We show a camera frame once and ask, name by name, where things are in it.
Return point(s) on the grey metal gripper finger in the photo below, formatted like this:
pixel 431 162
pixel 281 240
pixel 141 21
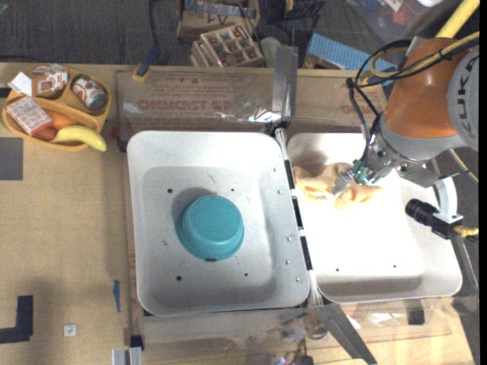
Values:
pixel 342 183

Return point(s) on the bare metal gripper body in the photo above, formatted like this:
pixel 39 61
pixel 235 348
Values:
pixel 376 164

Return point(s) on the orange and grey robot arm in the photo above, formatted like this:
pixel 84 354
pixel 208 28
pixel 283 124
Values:
pixel 422 89

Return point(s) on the beige toy bread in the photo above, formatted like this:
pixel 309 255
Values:
pixel 312 185
pixel 359 197

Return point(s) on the thin black and white rod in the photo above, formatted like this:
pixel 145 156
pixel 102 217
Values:
pixel 298 207

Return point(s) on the white plastic tray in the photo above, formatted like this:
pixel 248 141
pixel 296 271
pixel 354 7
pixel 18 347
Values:
pixel 213 158
pixel 373 249

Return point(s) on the teal bowl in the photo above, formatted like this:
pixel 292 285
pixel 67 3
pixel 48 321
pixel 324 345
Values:
pixel 211 228

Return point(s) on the brown cardboard board, red print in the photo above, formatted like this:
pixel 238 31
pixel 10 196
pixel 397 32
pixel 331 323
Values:
pixel 182 101

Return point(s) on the yellow banana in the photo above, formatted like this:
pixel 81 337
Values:
pixel 81 134

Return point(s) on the red and white can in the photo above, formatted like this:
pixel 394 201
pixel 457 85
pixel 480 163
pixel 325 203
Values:
pixel 89 92

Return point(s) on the orange divided plate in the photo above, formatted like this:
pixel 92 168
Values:
pixel 81 114

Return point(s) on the orange carrot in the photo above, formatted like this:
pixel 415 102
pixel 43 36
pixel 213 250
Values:
pixel 62 120

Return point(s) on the red sausage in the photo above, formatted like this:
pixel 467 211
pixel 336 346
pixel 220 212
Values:
pixel 45 133

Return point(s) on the white and orange carton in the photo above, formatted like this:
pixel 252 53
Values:
pixel 43 83

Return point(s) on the pink and white carton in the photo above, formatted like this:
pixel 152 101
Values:
pixel 28 115

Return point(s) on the black cylinder on white bracket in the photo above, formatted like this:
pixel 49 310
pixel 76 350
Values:
pixel 426 213

